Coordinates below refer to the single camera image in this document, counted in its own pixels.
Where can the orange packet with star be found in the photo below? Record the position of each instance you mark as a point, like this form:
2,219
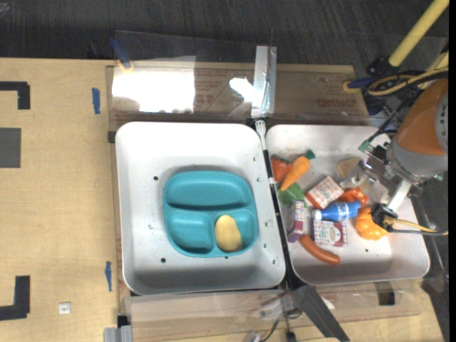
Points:
356,195

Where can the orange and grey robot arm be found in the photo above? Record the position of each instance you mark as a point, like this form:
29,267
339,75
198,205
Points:
420,134

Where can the white plastic tray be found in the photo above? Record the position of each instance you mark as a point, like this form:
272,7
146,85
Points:
356,262
142,191

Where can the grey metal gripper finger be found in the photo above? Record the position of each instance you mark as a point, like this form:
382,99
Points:
364,171
350,182

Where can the red strawberry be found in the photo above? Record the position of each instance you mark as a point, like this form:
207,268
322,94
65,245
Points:
279,167

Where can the maroon and white carton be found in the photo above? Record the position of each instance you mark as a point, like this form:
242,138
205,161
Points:
328,233

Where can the brown sausage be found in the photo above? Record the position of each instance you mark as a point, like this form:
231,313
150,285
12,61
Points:
318,251

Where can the blue divided plate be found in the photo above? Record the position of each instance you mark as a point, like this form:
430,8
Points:
199,198

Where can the blue and white bottle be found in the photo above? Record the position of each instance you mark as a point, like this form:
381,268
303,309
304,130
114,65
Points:
338,211

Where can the orange pumpkin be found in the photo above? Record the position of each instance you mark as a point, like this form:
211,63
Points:
367,226

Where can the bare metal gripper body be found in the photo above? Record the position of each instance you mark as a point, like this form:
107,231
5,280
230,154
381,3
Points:
378,164

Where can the red and white carton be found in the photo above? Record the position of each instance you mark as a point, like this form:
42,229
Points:
324,192

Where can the black cylinder on white bracket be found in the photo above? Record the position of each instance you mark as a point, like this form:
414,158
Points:
384,216

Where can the beige bread slice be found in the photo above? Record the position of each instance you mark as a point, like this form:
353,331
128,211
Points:
347,166

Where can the purple and white carton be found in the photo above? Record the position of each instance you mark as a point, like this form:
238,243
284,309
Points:
296,221

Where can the green leaf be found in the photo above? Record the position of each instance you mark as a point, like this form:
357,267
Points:
290,194

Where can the yellow potato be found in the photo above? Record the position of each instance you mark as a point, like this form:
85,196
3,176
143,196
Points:
228,233

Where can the small white square block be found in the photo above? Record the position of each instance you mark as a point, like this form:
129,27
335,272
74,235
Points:
64,308

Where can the orange carrot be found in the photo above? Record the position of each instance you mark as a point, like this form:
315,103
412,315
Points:
296,171

